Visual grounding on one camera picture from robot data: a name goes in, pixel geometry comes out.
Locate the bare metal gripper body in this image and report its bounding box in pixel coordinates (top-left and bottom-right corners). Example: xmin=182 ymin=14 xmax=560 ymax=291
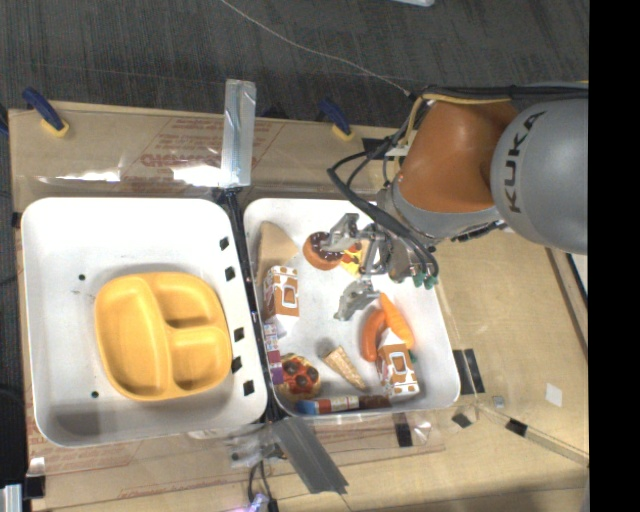
xmin=359 ymin=223 xmax=438 ymax=285

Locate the yellow pizza slice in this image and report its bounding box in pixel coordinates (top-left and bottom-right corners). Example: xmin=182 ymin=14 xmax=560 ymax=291
xmin=341 ymin=239 xmax=374 ymax=279

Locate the brown chocolate doughnut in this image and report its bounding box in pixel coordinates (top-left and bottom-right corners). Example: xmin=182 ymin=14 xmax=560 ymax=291
xmin=302 ymin=231 xmax=347 ymax=272

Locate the orange sausage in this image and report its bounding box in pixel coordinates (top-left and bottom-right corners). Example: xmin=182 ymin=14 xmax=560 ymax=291
xmin=360 ymin=308 xmax=388 ymax=363

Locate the white plastic tray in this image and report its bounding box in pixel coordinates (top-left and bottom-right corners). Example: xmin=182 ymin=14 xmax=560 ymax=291
xmin=19 ymin=196 xmax=269 ymax=448
xmin=242 ymin=197 xmax=462 ymax=419

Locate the orange carrot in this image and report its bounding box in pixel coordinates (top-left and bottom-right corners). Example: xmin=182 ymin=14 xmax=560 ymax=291
xmin=378 ymin=292 xmax=419 ymax=365

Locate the white and orange carton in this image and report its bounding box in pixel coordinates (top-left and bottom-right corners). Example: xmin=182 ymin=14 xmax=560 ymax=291
xmin=375 ymin=332 xmax=422 ymax=399
xmin=261 ymin=264 xmax=301 ymax=324

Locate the tan ice cream cone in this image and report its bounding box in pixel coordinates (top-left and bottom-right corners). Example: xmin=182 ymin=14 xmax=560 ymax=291
xmin=320 ymin=345 xmax=369 ymax=393

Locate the tan bread slice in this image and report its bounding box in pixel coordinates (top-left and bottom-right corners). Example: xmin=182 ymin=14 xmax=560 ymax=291
xmin=255 ymin=220 xmax=301 ymax=282

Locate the tan biscuit with dark berries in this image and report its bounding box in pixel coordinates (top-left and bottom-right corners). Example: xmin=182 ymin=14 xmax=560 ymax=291
xmin=276 ymin=353 xmax=323 ymax=402

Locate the white and purple small packet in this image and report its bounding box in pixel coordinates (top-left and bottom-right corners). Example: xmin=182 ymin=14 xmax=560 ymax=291
xmin=262 ymin=322 xmax=286 ymax=387

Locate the blue red brown bar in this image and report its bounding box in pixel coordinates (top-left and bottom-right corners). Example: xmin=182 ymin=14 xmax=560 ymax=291
xmin=294 ymin=394 xmax=394 ymax=417

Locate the brown cardboard board red print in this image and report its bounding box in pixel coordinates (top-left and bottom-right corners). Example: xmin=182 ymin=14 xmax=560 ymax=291
xmin=7 ymin=99 xmax=589 ymax=512

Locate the yellow divided plate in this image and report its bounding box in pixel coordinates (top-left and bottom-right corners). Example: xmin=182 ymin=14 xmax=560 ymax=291
xmin=93 ymin=271 xmax=234 ymax=403

